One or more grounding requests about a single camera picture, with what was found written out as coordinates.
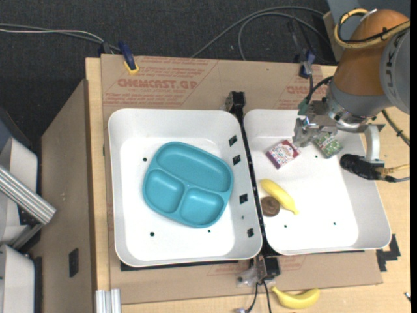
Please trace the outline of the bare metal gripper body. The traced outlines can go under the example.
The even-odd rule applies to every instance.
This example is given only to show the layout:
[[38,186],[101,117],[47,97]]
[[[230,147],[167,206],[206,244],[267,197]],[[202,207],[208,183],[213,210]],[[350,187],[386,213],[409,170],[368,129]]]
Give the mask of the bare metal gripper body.
[[306,117],[310,121],[311,129],[317,130],[320,125],[336,126],[338,130],[356,132],[366,124],[370,117],[355,115],[334,101],[318,101],[310,103]]

